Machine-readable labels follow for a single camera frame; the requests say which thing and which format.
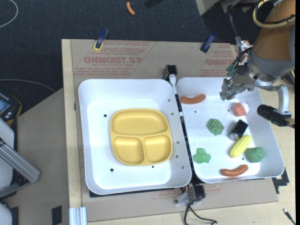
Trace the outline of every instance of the white tray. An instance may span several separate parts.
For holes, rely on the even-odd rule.
[[[179,112],[170,83],[161,79],[89,79],[80,84],[85,179],[99,195],[183,187],[192,177]],[[158,165],[124,165],[114,156],[109,123],[118,110],[152,108],[168,119],[173,153]]]
[[[245,91],[232,100],[223,101],[219,94],[222,83],[223,78],[194,77],[182,78],[177,82],[179,97],[195,97],[202,93],[206,95],[206,99],[198,104],[182,104],[191,155],[196,154],[198,148],[204,148],[211,155],[209,163],[197,164],[193,161],[197,177],[203,182],[215,183],[280,176],[284,171],[284,163],[271,124],[256,112],[258,106],[263,104],[258,89]],[[250,111],[245,116],[237,117],[232,108],[242,101],[250,106]],[[222,134],[214,135],[207,129],[207,121],[212,118],[223,124]],[[228,155],[234,144],[229,138],[229,132],[239,119],[248,124],[245,134],[252,136],[249,148],[262,147],[265,152],[265,157],[259,163],[250,163],[244,154],[236,158]],[[238,177],[220,174],[220,169],[233,169],[241,164],[247,164],[249,169]]]

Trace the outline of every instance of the blue clamp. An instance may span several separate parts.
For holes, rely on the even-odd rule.
[[[103,47],[103,40],[107,39],[108,34],[109,34],[109,29],[103,28],[101,30],[99,38],[98,38],[98,40],[94,44],[94,50],[96,52],[101,51],[101,49]]]
[[[210,44],[212,43],[212,41],[216,38],[216,33],[212,32],[209,37],[205,40],[204,44],[202,45],[202,47],[200,48],[200,50],[204,53],[206,53],[208,51],[208,49],[210,48]]]

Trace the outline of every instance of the toy sausage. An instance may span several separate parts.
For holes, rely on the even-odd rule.
[[[227,177],[235,177],[245,173],[248,170],[247,165],[241,165],[235,169],[221,169],[221,174]]]
[[[132,10],[131,6],[130,6],[130,2],[126,3],[126,9],[127,11],[130,13],[130,15],[134,16],[135,15],[135,11]]]
[[[202,102],[205,98],[205,94],[200,94],[197,97],[181,97],[180,101],[185,104],[196,104]]]

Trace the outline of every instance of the wooden edge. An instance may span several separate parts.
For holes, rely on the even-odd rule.
[[[67,172],[70,208],[82,207],[81,181],[79,170],[75,95],[73,83],[72,47],[70,39],[63,39],[62,66],[66,117]]]

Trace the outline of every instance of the yellow cable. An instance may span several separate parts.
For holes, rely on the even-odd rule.
[[[290,24],[290,23],[293,23],[296,19],[296,17],[292,17],[290,19],[287,19],[286,21],[283,21],[283,22],[280,22],[280,23],[274,23],[274,24],[264,24],[264,23],[261,23],[257,20],[256,18],[256,11],[267,1],[270,1],[270,0],[261,0],[257,7],[255,7],[255,9],[253,10],[253,13],[252,13],[252,18],[253,18],[253,21],[254,23],[259,26],[259,27],[262,27],[262,28],[278,28],[278,27],[282,27],[282,26],[285,26],[287,24]]]

